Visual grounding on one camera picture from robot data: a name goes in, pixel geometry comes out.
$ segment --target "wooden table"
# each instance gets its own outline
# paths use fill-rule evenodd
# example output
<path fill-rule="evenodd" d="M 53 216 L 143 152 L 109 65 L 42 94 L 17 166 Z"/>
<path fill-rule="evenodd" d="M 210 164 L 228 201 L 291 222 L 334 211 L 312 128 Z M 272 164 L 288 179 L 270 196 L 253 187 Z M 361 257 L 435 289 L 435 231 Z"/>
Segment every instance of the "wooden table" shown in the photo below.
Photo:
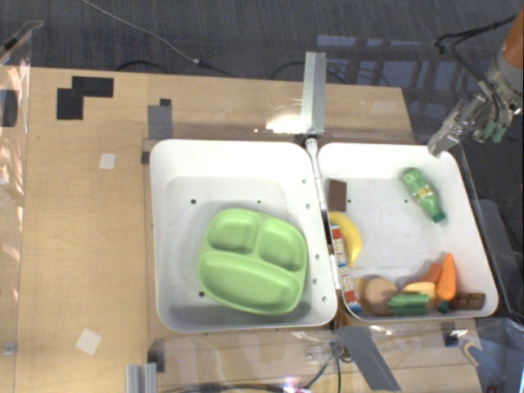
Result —
<path fill-rule="evenodd" d="M 170 99 L 177 137 L 259 138 L 254 130 L 265 130 L 275 110 L 300 100 L 301 84 L 41 68 L 31 74 L 16 393 L 124 391 L 125 366 L 144 364 L 151 342 L 141 164 L 147 107 Z M 56 90 L 70 88 L 73 75 L 114 78 L 114 96 L 86 97 L 84 120 L 56 120 Z M 334 137 L 351 131 L 368 140 L 383 134 L 412 140 L 397 88 L 328 85 L 326 109 Z M 115 155 L 114 169 L 99 168 L 103 154 Z M 460 324 L 474 330 L 471 322 Z M 75 347 L 86 328 L 101 337 L 93 355 Z M 391 347 L 386 358 L 398 364 L 404 391 L 420 391 L 419 380 L 439 378 L 454 391 L 478 386 L 457 351 L 432 349 L 431 342 L 441 366 L 460 365 L 431 369 L 433 360 L 421 367 L 404 347 Z M 221 353 L 223 368 L 239 365 L 234 351 Z M 282 365 L 277 342 L 264 353 L 259 358 L 269 368 Z M 208 364 L 218 365 L 216 359 Z M 344 386 L 366 391 L 355 365 L 347 365 L 353 367 L 343 368 Z M 333 368 L 327 372 L 315 384 L 318 391 L 336 390 Z"/>

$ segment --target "yellow banana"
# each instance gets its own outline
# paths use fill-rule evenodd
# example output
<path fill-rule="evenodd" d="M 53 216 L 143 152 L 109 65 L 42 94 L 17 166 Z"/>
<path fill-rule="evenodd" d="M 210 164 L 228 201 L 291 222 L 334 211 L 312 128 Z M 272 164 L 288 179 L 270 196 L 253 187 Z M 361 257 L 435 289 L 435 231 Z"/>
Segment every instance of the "yellow banana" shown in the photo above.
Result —
<path fill-rule="evenodd" d="M 353 224 L 345 214 L 338 211 L 332 211 L 329 213 L 329 221 L 331 224 L 336 224 L 342 233 L 344 242 L 347 246 L 348 261 L 347 265 L 353 268 L 353 263 L 357 256 L 362 251 L 362 238 L 360 237 L 359 230 Z"/>

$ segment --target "orange carrot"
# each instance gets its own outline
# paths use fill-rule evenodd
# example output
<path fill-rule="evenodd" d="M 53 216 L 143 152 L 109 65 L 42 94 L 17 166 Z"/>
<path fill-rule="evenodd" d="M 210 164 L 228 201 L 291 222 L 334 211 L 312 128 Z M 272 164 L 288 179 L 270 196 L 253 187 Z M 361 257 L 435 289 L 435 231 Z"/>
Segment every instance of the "orange carrot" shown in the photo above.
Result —
<path fill-rule="evenodd" d="M 439 280 L 440 273 L 442 272 L 442 267 L 433 262 L 426 274 L 418 280 L 418 282 L 433 282 L 436 285 L 436 282 Z"/>
<path fill-rule="evenodd" d="M 442 263 L 442 272 L 436 284 L 436 296 L 441 300 L 453 300 L 457 290 L 457 278 L 453 256 L 448 253 Z"/>

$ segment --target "bottle cap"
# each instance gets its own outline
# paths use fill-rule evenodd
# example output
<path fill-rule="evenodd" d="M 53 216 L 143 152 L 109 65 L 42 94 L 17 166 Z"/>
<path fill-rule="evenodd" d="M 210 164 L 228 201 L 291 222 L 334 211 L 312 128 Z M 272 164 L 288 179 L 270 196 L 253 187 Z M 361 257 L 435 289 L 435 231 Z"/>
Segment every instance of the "bottle cap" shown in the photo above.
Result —
<path fill-rule="evenodd" d="M 433 218 L 433 223 L 439 223 L 440 221 L 445 219 L 445 214 L 443 212 L 436 213 L 435 215 L 432 216 L 432 218 Z"/>

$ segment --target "green plate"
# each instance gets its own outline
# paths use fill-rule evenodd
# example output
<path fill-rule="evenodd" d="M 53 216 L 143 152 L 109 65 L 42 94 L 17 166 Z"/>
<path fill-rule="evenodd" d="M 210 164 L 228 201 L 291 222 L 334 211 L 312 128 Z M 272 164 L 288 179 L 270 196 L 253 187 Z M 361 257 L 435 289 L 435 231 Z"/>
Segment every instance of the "green plate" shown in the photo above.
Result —
<path fill-rule="evenodd" d="M 257 211 L 219 212 L 207 228 L 197 277 L 210 298 L 254 314 L 289 313 L 304 290 L 307 245 L 293 225 Z"/>

